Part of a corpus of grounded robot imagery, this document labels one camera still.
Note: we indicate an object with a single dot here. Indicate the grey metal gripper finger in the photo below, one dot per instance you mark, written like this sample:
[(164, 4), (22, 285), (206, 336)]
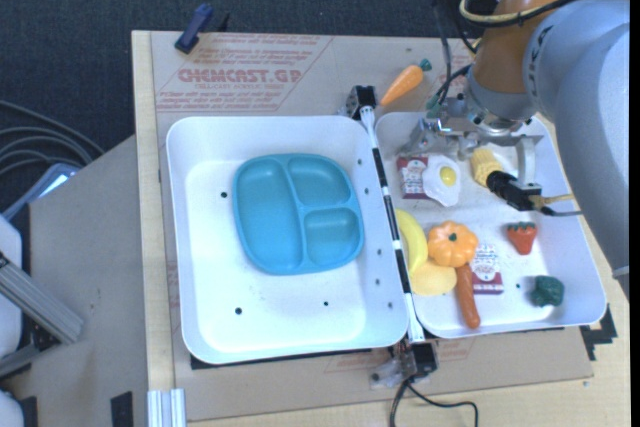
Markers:
[(464, 147), (422, 137)]

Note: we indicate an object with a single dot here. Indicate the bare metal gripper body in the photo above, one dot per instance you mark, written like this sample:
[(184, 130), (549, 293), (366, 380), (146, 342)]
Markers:
[(482, 122)]

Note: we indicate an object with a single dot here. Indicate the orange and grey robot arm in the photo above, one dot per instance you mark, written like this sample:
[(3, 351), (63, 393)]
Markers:
[(575, 80)]

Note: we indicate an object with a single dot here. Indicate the yellow corn cob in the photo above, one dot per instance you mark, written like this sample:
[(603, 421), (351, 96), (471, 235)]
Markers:
[(484, 167)]

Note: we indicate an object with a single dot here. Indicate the white and yellow fried egg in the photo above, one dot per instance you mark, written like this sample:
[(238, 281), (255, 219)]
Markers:
[(445, 180)]

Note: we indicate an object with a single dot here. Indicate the red and white carton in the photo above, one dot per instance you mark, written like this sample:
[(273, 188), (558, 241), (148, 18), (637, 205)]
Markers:
[(489, 272), (411, 177)]

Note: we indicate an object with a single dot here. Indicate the orange carrot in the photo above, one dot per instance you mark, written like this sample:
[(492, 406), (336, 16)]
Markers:
[(402, 82)]

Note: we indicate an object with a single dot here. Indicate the thin black and white rod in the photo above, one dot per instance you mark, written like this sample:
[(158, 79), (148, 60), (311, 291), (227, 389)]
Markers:
[(386, 187)]

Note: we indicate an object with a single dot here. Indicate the yellow banana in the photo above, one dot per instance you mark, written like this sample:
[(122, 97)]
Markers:
[(414, 235)]

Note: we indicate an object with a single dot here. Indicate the orange pumpkin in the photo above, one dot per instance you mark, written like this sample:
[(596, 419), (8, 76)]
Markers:
[(450, 245)]

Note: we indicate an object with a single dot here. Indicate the red strawberry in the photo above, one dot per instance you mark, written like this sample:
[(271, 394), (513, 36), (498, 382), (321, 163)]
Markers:
[(522, 237)]

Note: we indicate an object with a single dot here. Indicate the yellow round toy food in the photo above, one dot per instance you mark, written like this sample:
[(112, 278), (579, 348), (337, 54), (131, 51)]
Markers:
[(432, 280)]

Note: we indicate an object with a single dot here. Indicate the orange sausage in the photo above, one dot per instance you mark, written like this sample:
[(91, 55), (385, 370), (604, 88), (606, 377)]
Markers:
[(467, 297)]

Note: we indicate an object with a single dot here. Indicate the white plastic tray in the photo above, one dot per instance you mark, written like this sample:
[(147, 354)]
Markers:
[(280, 315), (565, 275)]

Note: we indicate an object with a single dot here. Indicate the green broccoli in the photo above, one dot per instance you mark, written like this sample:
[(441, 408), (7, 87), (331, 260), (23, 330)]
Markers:
[(547, 291)]

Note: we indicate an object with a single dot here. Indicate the blue divided plate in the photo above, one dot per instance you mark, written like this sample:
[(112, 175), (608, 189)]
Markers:
[(270, 215)]

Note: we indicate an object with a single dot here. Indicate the brown cardboard board red print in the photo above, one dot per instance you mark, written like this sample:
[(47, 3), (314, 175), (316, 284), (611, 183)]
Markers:
[(260, 65)]

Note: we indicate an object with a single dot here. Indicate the black cylinder on white bracket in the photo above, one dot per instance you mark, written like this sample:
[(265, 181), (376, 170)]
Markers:
[(515, 190)]

